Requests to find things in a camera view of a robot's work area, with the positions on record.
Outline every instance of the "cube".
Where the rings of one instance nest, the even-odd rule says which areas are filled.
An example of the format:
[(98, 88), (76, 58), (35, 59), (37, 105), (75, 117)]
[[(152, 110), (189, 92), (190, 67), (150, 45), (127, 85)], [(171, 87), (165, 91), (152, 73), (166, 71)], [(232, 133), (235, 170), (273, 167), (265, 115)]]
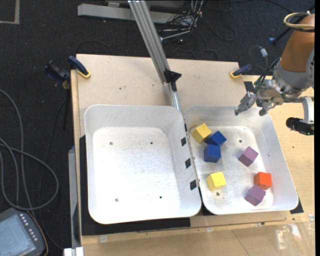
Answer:
[(263, 190), (267, 190), (272, 186), (272, 176), (271, 173), (267, 172), (258, 172), (253, 177), (253, 182), (255, 185), (259, 186)]
[(238, 158), (238, 160), (243, 163), (246, 167), (249, 167), (257, 158), (258, 152), (256, 152), (253, 148), (248, 146), (242, 155)]
[(266, 191), (264, 191), (261, 187), (257, 185), (253, 185), (246, 193), (244, 199), (247, 200), (250, 204), (257, 206), (262, 202), (265, 195)]
[(206, 142), (207, 144), (221, 146), (223, 143), (226, 142), (226, 140), (227, 140), (226, 137), (223, 136), (220, 131), (216, 131), (215, 133), (211, 134), (211, 135), (205, 140), (205, 142)]
[(199, 144), (201, 144), (201, 142), (208, 138), (211, 133), (212, 131), (209, 129), (209, 127), (205, 123), (203, 123), (196, 129), (194, 129), (194, 131), (192, 132), (192, 136)]
[(205, 162), (216, 163), (221, 158), (220, 146), (208, 144), (205, 147), (203, 154), (204, 154), (204, 161)]
[(219, 190), (225, 185), (227, 185), (226, 179), (222, 171), (211, 173), (206, 179), (206, 183), (208, 184), (209, 190)]

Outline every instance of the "empty white tray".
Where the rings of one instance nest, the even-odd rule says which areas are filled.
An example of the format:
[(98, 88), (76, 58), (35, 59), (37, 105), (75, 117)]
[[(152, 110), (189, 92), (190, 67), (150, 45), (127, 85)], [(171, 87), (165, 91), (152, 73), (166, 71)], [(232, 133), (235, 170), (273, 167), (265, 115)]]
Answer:
[[(296, 188), (272, 119), (268, 114), (259, 116), (259, 110), (259, 107), (251, 107), (236, 116), (232, 106), (193, 106), (185, 113), (202, 201), (213, 214), (284, 211), (298, 204)], [(221, 158), (217, 163), (204, 161), (207, 144), (199, 144), (191, 135), (203, 123), (213, 133), (220, 131), (227, 139), (220, 147)], [(259, 153), (249, 167), (238, 160), (248, 146)], [(226, 185), (210, 191), (206, 178), (217, 172), (223, 172)], [(272, 187), (266, 191), (263, 201), (253, 206), (245, 196), (258, 172), (271, 173)]]
[(182, 114), (93, 105), (84, 114), (88, 210), (101, 224), (196, 215), (201, 197)]

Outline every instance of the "clamp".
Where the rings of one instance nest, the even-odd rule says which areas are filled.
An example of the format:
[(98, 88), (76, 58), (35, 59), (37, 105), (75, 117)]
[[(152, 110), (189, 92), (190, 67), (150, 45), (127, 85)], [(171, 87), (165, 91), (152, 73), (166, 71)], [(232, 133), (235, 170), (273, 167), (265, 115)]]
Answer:
[(90, 71), (88, 71), (85, 66), (72, 55), (69, 56), (68, 62), (78, 70), (78, 74), (83, 78), (88, 79), (91, 76)]
[(248, 72), (251, 69), (252, 69), (252, 65), (248, 64), (248, 65), (245, 65), (245, 66), (239, 68), (237, 71), (231, 72), (230, 76), (232, 79), (236, 79), (236, 78), (240, 77), (244, 72)]

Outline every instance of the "blue clamp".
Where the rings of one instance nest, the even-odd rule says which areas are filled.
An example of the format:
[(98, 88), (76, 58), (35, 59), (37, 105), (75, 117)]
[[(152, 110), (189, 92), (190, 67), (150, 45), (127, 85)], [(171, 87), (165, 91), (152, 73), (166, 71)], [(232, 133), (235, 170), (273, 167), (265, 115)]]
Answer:
[(230, 76), (233, 78), (233, 79), (236, 79), (238, 77), (240, 77), (244, 72), (248, 72), (252, 69), (252, 65), (251, 64), (248, 64), (248, 65), (245, 65), (241, 68), (239, 68), (237, 71), (234, 71), (234, 72), (231, 72), (230, 73)]
[(44, 70), (52, 80), (70, 83), (70, 73), (59, 68), (52, 60), (45, 66)]
[(72, 55), (69, 56), (68, 62), (78, 69), (78, 74), (85, 79), (88, 79), (91, 76), (91, 73), (85, 68), (85, 66)]

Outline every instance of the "aluminum rod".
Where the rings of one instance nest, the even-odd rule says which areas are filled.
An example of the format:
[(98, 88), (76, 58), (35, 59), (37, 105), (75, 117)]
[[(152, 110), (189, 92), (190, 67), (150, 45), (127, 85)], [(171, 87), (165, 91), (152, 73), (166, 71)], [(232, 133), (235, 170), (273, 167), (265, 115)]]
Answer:
[[(147, 3), (145, 1), (138, 0), (129, 0), (128, 3), (144, 40), (145, 46), (151, 56), (155, 69), (161, 80), (161, 83), (168, 84), (165, 77), (165, 71), (170, 71), (169, 63), (167, 61), (166, 54), (162, 47), (155, 24), (151, 19)], [(169, 83), (168, 86), (170, 91), (171, 104), (177, 110), (181, 111), (178, 92), (172, 90), (171, 83)]]

